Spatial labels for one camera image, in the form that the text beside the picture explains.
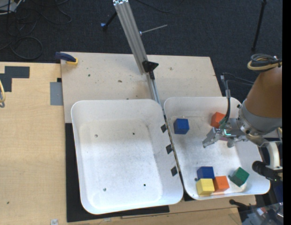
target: gray tape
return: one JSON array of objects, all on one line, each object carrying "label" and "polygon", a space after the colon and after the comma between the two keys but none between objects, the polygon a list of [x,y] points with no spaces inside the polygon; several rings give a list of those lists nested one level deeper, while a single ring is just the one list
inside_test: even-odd
[{"label": "gray tape", "polygon": [[51,82],[51,105],[62,106],[63,105],[63,92],[62,83]]}]

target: blue cube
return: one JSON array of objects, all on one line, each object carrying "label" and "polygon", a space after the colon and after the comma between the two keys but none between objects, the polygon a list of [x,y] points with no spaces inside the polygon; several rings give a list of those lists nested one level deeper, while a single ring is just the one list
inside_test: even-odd
[{"label": "blue cube", "polygon": [[201,179],[201,178],[211,178],[214,179],[214,170],[213,167],[209,167],[209,166],[203,166],[200,167],[197,170],[197,179]]},{"label": "blue cube", "polygon": [[186,134],[189,130],[188,119],[177,118],[173,123],[175,134]]}]

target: metal bracket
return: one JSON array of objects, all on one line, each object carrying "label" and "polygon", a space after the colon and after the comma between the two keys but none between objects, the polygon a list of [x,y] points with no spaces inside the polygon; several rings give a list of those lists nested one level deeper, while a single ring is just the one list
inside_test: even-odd
[{"label": "metal bracket", "polygon": [[144,71],[146,73],[148,73],[148,72],[154,71],[154,69],[156,67],[158,67],[159,64],[158,63],[155,63],[155,62],[150,62],[150,61],[143,61],[142,62],[142,65],[143,65]]},{"label": "metal bracket", "polygon": [[58,220],[57,219],[52,219],[51,220],[51,225],[58,225]]},{"label": "metal bracket", "polygon": [[221,137],[222,130],[212,127],[212,129],[208,132],[206,139],[202,141],[203,147],[206,148],[207,146],[217,142]]}]

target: clamp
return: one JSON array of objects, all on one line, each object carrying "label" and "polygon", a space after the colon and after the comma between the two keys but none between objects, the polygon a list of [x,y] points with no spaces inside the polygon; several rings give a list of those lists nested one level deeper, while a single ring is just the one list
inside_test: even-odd
[{"label": "clamp", "polygon": [[65,60],[67,64],[77,65],[78,59],[64,52],[56,52],[55,59]]}]

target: yellow cable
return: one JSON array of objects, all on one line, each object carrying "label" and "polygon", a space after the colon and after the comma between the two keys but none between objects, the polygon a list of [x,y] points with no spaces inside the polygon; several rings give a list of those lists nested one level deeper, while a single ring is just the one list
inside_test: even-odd
[{"label": "yellow cable", "polygon": [[0,99],[0,103],[3,103],[6,100],[6,94],[5,94],[3,84],[1,84],[1,80],[0,80],[0,91],[1,91],[1,94],[3,96],[3,98]]},{"label": "yellow cable", "polygon": [[280,135],[281,137],[283,137],[283,128],[278,127],[278,128],[277,128],[277,131],[279,132],[279,135]]},{"label": "yellow cable", "polygon": [[258,71],[258,70],[267,70],[267,69],[275,68],[275,67],[282,66],[282,65],[283,65],[282,62],[277,62],[277,63],[274,63],[274,64],[268,64],[268,65],[261,66],[261,67],[253,67],[252,66],[252,61],[249,61],[249,63],[247,64],[247,68],[250,69],[250,70]]}]

